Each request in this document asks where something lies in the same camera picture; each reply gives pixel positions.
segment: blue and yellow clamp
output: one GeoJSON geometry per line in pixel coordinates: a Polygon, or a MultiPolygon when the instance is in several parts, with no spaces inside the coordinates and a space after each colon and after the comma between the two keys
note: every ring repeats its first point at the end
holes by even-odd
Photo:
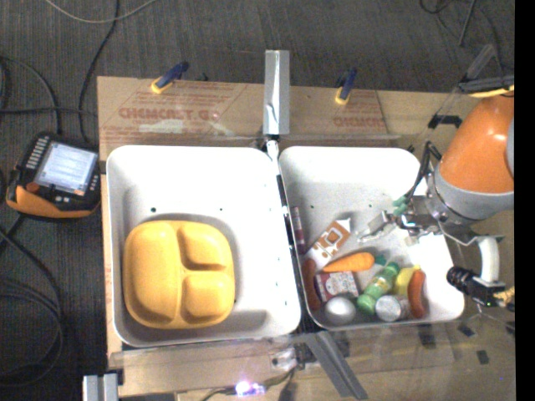
{"type": "Polygon", "coordinates": [[[338,91],[334,100],[338,104],[347,104],[351,89],[353,88],[354,80],[357,77],[357,69],[353,67],[351,70],[345,71],[337,80],[336,87],[338,91]]]}
{"type": "Polygon", "coordinates": [[[173,80],[179,80],[182,77],[182,74],[189,68],[190,64],[186,61],[178,63],[175,67],[150,84],[152,91],[161,94],[163,91],[171,87],[173,80]]]}

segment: green bottle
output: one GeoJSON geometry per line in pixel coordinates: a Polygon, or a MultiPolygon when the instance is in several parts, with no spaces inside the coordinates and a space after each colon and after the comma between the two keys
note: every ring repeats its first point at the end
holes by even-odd
{"type": "Polygon", "coordinates": [[[388,263],[375,273],[364,292],[357,297],[357,307],[367,315],[375,314],[377,300],[392,289],[398,273],[400,267],[394,262],[388,263]]]}

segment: yellow divided plate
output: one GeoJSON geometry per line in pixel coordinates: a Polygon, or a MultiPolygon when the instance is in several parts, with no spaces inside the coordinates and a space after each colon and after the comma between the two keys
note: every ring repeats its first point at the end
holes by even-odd
{"type": "Polygon", "coordinates": [[[130,315],[147,327],[208,327],[234,305],[232,252],[214,226],[148,221],[125,243],[123,294],[130,315]]]}

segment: small box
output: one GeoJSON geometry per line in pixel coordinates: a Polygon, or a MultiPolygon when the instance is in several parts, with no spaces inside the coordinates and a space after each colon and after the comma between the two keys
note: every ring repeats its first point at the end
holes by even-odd
{"type": "Polygon", "coordinates": [[[327,302],[340,294],[352,298],[359,296],[353,272],[319,273],[316,275],[315,286],[322,302],[327,302]]]}

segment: metal can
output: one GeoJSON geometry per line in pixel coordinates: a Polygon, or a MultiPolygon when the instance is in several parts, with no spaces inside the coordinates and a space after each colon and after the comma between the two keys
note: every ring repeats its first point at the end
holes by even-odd
{"type": "Polygon", "coordinates": [[[410,314],[409,299],[405,296],[382,296],[375,304],[375,314],[381,321],[394,322],[410,314]]]}

